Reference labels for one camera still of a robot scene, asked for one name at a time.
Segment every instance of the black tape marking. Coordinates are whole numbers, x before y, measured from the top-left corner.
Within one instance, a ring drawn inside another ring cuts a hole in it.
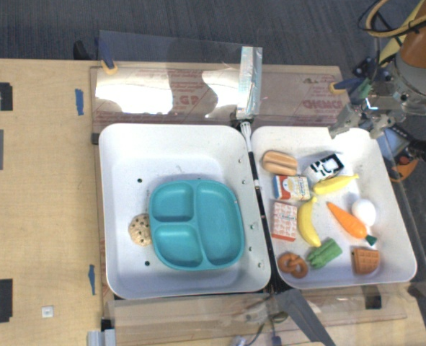
[[[12,279],[0,280],[0,323],[12,317]]]
[[[100,133],[92,133],[91,134],[91,143],[93,145],[99,145],[99,136],[100,136]]]
[[[9,82],[0,82],[0,111],[12,111],[12,86]]]

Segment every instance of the toy egg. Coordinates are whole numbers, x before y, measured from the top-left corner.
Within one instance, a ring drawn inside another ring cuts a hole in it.
[[[352,204],[352,214],[366,226],[372,226],[376,220],[376,208],[367,199],[358,199]]]

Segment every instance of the toy banana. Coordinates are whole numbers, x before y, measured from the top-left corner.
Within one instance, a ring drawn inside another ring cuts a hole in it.
[[[311,266],[314,269],[319,269],[324,267],[333,259],[336,259],[341,254],[342,249],[339,247],[336,241],[334,239],[329,239],[320,247],[311,252],[307,257],[307,260],[311,263]]]
[[[314,225],[312,224],[312,208],[316,202],[316,197],[313,196],[307,203],[304,203],[298,209],[298,229],[299,233],[306,242],[315,247],[320,247],[321,242]]]
[[[329,192],[341,190],[342,188],[347,186],[350,181],[357,178],[358,174],[354,174],[353,176],[336,176],[330,179],[325,179],[323,181],[317,182],[312,188],[312,190],[317,195],[324,195]]]

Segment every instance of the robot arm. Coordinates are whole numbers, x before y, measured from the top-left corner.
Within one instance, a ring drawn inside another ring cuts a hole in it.
[[[361,127],[372,138],[378,138],[385,128],[403,122],[407,115],[426,115],[426,0],[421,0],[401,27],[379,31],[373,22],[387,1],[377,0],[371,6],[364,30],[374,37],[390,37],[391,41],[375,61],[367,58],[354,71],[364,79],[360,80],[357,98],[351,99],[329,128],[332,137],[351,127]],[[336,85],[332,89],[339,91]]]

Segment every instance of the orange component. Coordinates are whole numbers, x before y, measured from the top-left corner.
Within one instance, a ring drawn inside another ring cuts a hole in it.
[[[406,179],[416,168],[418,159],[410,161],[408,164],[398,164],[396,167],[392,167],[392,170],[397,172],[399,178],[391,177],[392,182],[400,182]]]
[[[407,164],[409,164],[409,158],[407,156],[405,156],[405,155],[400,156],[400,158],[399,158],[399,164],[400,165],[407,165]]]
[[[352,214],[349,214],[347,211],[341,209],[339,206],[336,206],[333,203],[327,203],[328,209],[331,210],[334,217],[339,221],[341,226],[356,239],[364,239],[368,235],[366,231],[365,224],[362,221]]]
[[[426,0],[415,18],[426,15]],[[426,68],[426,27],[420,28],[419,33],[409,32],[400,49],[401,58],[405,63],[417,68]]]

